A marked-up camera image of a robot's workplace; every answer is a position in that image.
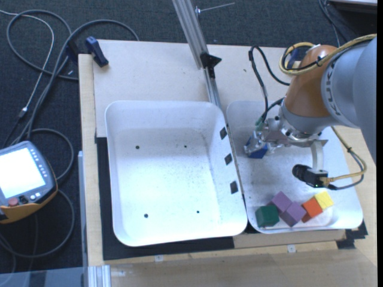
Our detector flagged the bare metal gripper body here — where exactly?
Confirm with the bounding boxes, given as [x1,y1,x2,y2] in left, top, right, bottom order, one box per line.
[259,116,329,149]

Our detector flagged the white plastic tray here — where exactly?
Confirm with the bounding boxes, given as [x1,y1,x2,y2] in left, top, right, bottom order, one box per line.
[226,100,364,235]
[104,100,249,248]

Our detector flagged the blue cube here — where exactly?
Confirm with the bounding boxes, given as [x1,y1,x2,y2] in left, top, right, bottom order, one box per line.
[244,136,269,160]

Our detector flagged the pale wood board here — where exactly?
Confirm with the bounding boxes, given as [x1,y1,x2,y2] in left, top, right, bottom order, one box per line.
[92,39,348,250]

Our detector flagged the green cube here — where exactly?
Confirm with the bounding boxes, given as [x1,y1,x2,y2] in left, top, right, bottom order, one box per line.
[254,204,281,228]

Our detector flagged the orange cube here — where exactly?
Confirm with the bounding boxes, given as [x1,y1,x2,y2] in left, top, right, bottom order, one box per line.
[300,197,324,224]

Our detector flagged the black cylinder on white bracket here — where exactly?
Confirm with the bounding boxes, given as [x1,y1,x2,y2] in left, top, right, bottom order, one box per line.
[291,139,330,189]

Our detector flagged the purple cube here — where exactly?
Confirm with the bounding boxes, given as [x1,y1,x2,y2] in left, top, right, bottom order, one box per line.
[270,190,294,213]
[279,201,308,228]

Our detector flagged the yellow cube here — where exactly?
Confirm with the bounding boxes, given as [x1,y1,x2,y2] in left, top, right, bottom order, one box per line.
[314,190,335,210]

